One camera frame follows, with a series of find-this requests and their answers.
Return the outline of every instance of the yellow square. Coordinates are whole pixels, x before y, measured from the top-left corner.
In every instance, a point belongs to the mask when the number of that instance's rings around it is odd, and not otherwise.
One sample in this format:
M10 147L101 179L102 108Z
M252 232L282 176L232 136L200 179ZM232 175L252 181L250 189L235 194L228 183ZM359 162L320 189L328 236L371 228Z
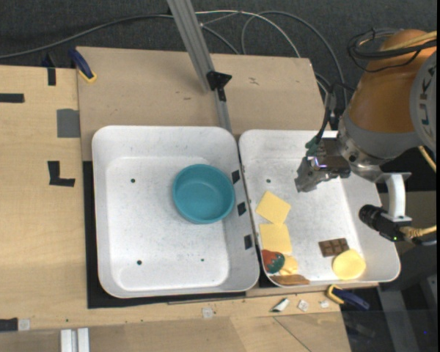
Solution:
M285 224L259 224L263 249L282 254L292 253L292 243Z
M290 208L290 204L286 203L286 201L278 198L278 196L270 191L266 191L256 207L256 213L271 223L280 225L284 224Z

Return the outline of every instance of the blue clamp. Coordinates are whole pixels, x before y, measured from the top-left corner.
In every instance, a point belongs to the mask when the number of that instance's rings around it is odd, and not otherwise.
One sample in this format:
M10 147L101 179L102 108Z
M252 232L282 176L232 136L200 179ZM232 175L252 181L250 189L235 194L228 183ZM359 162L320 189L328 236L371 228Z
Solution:
M329 286L326 295L338 304L350 304L358 310L368 310L370 308L370 304L368 304L363 298L358 297L352 292L343 290L336 285Z
M78 73L84 78L85 81L92 83L96 81L96 73L94 73L84 59L84 57L74 48L68 50L68 56L75 62L78 68Z

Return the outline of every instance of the tray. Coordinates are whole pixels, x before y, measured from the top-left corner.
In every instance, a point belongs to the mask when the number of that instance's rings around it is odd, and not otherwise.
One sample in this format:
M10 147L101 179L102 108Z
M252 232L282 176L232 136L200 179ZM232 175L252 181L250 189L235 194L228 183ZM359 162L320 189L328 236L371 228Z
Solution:
M248 290L259 278L238 157L216 127L107 126L92 139L98 276L119 298ZM192 224L172 182L192 164L232 179L236 205L221 221Z
M264 192L269 190L291 204L285 223L293 256L298 261L298 273L310 281L309 286L343 283L332 271L334 257L323 257L318 245L320 241L336 238L345 238L367 264L358 279L345 283L392 281L400 272L395 245L358 217L363 205L381 205L375 184L352 174L348 179L320 183L308 193L297 192L296 170L306 153L304 145L315 134L315 131L252 130L240 137L243 176L260 249L259 224L268 222L255 210ZM325 132L325 136L335 134Z

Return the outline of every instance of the wooden table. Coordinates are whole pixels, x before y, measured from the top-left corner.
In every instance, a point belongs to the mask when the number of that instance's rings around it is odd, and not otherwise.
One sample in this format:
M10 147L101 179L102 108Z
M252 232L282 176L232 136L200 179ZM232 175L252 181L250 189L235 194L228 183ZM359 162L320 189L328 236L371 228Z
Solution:
M277 343L281 351L327 351L330 345L333 351L349 351L340 308L332 301L322 308L320 302L326 299L322 290L301 293L278 289L275 293L255 288L245 298L223 301L87 309L82 161L91 160L88 142L92 133L98 126L112 123L215 125L216 116L213 103L205 101L208 95L196 86L187 54L100 48L82 48L81 52L99 73L95 84L82 84L75 70L56 69L56 85L49 86L45 68L0 65L0 93L21 93L25 98L24 103L0 103L0 319L17 317L30 320L31 325L31 331L0 334L3 350L13 351L14 343L21 351L27 345L33 350L38 340L50 343L52 350L55 335L51 330L91 327L92 351L111 351L111 343L126 345L125 351L151 351L149 342L144 343L146 349L130 349L131 345L140 346L143 335L150 335L151 342L163 342L165 349L160 351L171 350L173 340L177 340L179 351L190 351L192 343L201 348L207 343L212 351L224 351L225 346L229 351L275 351ZM131 79L117 72L109 77L98 69L100 62L95 59L104 58L103 53L109 54L106 60L110 59L114 52L124 52L123 58L132 58L135 67L140 66L140 56L145 60L145 73L139 71ZM119 53L110 60L114 69L123 67L121 56ZM217 70L232 73L233 80L235 74L242 74L227 89L236 135L255 126L319 127L322 105L307 59L244 56L239 60L218 55L213 60ZM173 68L160 66L166 62ZM157 84L153 75L156 70L152 73L150 66L154 64L166 77L179 76L173 78L171 92L159 89L159 84L153 87ZM248 72L242 73L242 67ZM152 78L147 80L145 76L150 74ZM114 83L121 87L111 93ZM122 87L127 83L138 85L138 96ZM252 99L248 99L249 89L255 92ZM138 117L131 121L111 120L117 116L121 119L123 104L143 109L143 92L155 103L152 115L132 113ZM155 100L158 92L163 97ZM106 93L106 99L99 100L102 109L95 109L98 93ZM167 93L172 94L172 101L166 99ZM96 95L91 103L89 95ZM176 100L190 103L194 115L181 113L187 111L185 105L170 109L168 119L161 120L166 116L164 102L169 105ZM274 103L267 110L270 122L259 119L254 125L267 103ZM278 113L282 106L287 116ZM58 136L57 114L62 110L80 111L81 139ZM76 179L75 185L49 185L49 161L59 161L60 177ZM285 297L290 305L279 316L269 312ZM309 303L307 313L297 308L301 299ZM215 312L212 319L202 318L205 307ZM177 339L170 341L167 335Z

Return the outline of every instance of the blue plate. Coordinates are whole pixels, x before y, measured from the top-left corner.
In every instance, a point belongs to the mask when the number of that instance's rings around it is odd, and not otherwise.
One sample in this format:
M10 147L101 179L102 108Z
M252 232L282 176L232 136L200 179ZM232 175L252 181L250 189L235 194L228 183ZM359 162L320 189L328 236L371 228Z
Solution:
M172 187L179 213L196 224L209 224L227 216L235 204L235 189L219 169L206 164L179 172Z

